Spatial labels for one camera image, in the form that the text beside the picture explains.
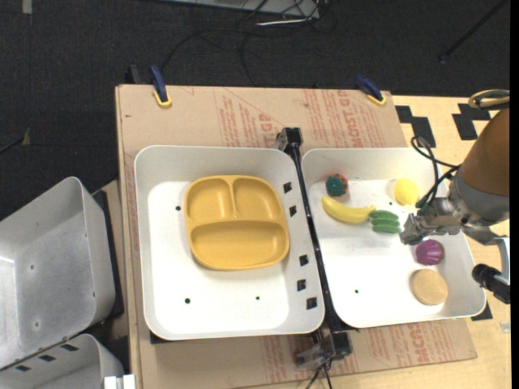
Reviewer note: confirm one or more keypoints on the white plastic tray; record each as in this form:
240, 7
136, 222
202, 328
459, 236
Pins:
227, 298
77, 367
365, 274
52, 266

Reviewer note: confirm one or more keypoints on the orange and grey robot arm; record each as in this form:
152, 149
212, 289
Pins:
488, 156

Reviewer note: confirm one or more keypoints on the yellow lemon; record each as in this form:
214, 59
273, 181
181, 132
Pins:
406, 192

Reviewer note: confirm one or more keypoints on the red and green strawberry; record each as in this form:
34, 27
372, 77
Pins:
336, 185

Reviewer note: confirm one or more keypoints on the green pea pod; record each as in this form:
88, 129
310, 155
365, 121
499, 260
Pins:
384, 221

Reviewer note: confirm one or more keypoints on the brown cardboard board red print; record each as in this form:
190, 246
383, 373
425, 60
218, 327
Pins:
211, 116

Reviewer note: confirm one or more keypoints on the yellow divided plate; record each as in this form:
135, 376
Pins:
237, 237

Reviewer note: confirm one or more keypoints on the yellow banana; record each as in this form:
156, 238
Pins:
344, 213

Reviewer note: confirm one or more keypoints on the black cylinder on white bracket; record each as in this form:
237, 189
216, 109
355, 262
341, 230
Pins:
492, 278

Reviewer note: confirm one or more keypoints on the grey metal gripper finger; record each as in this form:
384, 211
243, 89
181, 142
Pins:
413, 219
408, 235

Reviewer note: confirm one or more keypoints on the purple ribbed cup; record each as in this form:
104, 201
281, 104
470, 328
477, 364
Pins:
429, 253

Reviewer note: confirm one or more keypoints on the thin black rod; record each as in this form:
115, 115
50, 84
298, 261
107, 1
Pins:
313, 225

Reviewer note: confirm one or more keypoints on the tan round biscuit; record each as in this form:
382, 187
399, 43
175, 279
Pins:
429, 287

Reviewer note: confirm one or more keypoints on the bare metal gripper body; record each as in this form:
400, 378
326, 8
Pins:
442, 216

